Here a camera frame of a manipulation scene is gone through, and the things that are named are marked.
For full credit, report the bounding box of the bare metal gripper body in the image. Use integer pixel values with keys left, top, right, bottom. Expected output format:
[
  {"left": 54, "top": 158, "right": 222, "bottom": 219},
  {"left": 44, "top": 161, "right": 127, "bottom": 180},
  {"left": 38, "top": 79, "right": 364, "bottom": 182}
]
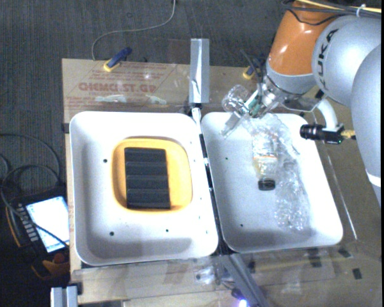
[{"left": 242, "top": 83, "right": 288, "bottom": 120}]

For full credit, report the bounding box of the crumpled clear plastic bottle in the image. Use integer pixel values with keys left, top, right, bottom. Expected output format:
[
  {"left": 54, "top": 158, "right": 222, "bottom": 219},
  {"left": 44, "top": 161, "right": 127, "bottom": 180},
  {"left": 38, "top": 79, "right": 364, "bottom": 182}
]
[
  {"left": 243, "top": 112, "right": 301, "bottom": 163},
  {"left": 273, "top": 157, "right": 312, "bottom": 233}
]

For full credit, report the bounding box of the clear bottle with black cap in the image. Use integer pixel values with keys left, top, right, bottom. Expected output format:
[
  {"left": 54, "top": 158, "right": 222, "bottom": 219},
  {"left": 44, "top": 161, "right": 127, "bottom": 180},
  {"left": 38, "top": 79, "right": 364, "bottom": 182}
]
[{"left": 251, "top": 120, "right": 280, "bottom": 192}]

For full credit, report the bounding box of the white plastic tray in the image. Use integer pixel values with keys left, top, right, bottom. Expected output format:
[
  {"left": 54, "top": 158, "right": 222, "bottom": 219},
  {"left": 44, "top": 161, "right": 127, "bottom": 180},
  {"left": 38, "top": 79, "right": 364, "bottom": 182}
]
[
  {"left": 200, "top": 111, "right": 344, "bottom": 255},
  {"left": 68, "top": 110, "right": 220, "bottom": 267}
]

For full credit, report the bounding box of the black ribbed rectangular block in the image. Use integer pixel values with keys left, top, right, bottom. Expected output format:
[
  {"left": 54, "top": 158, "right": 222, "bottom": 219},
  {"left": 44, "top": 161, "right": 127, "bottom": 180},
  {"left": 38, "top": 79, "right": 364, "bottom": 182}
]
[{"left": 124, "top": 146, "right": 172, "bottom": 210}]

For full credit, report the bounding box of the brown cardboard board red print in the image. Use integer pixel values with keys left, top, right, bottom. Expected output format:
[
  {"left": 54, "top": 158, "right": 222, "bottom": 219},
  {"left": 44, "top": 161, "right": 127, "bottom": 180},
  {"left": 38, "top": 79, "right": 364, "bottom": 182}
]
[{"left": 61, "top": 58, "right": 359, "bottom": 305}]

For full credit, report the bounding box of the yellow plate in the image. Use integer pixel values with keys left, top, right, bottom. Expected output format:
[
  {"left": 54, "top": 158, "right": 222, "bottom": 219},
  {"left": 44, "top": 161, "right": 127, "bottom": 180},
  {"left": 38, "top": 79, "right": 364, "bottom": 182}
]
[{"left": 111, "top": 137, "right": 193, "bottom": 214}]

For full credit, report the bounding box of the black cylinder on white bracket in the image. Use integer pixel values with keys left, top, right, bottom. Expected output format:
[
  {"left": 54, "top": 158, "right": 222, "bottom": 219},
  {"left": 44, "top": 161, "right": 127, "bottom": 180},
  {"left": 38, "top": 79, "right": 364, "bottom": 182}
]
[{"left": 299, "top": 97, "right": 346, "bottom": 146}]

